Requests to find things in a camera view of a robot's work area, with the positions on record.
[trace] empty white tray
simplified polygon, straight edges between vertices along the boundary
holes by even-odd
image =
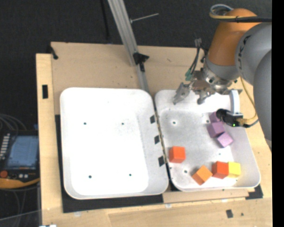
[[[233,138],[233,143],[223,148],[216,138],[210,138],[207,125],[209,115],[220,108],[230,110],[229,96],[215,94],[197,104],[198,95],[191,92],[183,101],[173,104],[175,90],[162,90],[155,96],[163,145],[168,157],[172,146],[186,148],[186,160],[179,163],[168,162],[173,184],[181,191],[192,192],[209,189],[251,188],[260,182],[260,172],[249,144],[245,128],[224,125]],[[216,161],[235,161],[241,164],[241,175],[235,178],[219,179],[211,177],[199,185],[191,177],[199,167],[209,170]]]
[[[148,93],[72,87],[62,92],[60,107],[64,188],[71,197],[144,196],[166,190],[169,179]]]

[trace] yellow block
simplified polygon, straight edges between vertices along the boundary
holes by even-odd
[[[241,164],[238,162],[228,162],[228,177],[236,178],[241,175]]]

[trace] block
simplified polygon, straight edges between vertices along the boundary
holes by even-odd
[[[238,162],[228,162],[228,177],[237,178],[241,175],[241,164]]]
[[[232,137],[227,132],[224,132],[218,136],[217,140],[223,147],[226,147],[233,142]]]
[[[199,184],[202,185],[205,183],[211,176],[212,172],[204,165],[202,165],[195,174],[192,175],[192,178]]]
[[[213,122],[207,126],[207,131],[211,138],[215,138],[224,133],[225,129],[222,122]]]
[[[216,112],[213,112],[211,115],[209,115],[209,120],[211,123],[214,122],[220,122],[221,120],[216,116]]]
[[[169,161],[172,163],[182,163],[186,158],[185,147],[173,146],[169,150]]]
[[[224,179],[229,174],[228,163],[217,161],[212,164],[213,177]]]

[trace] red button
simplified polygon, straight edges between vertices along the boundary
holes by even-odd
[[[7,178],[8,177],[8,172],[7,171],[0,171],[0,177],[1,178]]]

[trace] purple block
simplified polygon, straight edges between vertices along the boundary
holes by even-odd
[[[209,116],[209,120],[210,122],[220,122],[221,120],[219,118],[217,118],[216,116],[216,112],[213,112],[210,116]]]
[[[211,138],[218,137],[225,132],[222,122],[213,122],[207,126],[207,131]]]
[[[222,135],[220,135],[217,140],[223,147],[226,147],[233,142],[232,137],[227,132],[224,132]]]

